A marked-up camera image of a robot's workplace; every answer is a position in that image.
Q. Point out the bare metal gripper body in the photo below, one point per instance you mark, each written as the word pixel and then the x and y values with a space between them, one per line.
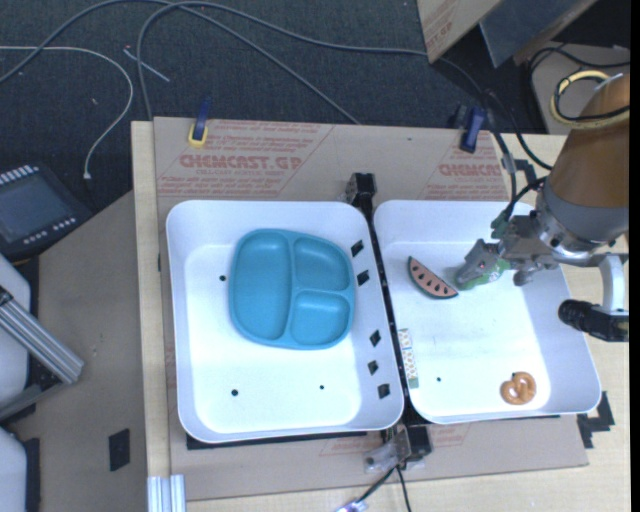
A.
pixel 525 242

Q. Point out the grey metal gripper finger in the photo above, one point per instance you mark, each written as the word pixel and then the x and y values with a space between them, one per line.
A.
pixel 477 260
pixel 526 276

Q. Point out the green toy vegetable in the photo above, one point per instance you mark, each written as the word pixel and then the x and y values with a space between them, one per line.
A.
pixel 492 276

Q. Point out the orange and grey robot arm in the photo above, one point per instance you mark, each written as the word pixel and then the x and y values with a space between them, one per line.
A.
pixel 592 165

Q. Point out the red watermelon slice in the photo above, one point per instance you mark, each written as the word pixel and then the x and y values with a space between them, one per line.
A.
pixel 427 281

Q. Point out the white plastic tray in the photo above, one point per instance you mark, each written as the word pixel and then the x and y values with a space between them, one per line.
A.
pixel 280 390
pixel 480 345

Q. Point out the thin black rod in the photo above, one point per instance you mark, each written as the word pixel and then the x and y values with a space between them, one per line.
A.
pixel 382 265

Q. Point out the orange pretzel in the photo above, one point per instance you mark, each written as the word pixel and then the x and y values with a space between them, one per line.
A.
pixel 519 389

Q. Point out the white patterned packet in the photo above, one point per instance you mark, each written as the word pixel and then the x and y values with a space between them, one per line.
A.
pixel 410 357

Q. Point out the blue divided plate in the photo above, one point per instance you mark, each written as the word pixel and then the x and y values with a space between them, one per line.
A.
pixel 280 290

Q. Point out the brown cardboard board red print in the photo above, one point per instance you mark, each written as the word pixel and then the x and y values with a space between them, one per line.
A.
pixel 260 165

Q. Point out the black cylinder on white bracket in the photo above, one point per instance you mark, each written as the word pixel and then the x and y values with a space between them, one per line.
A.
pixel 590 316

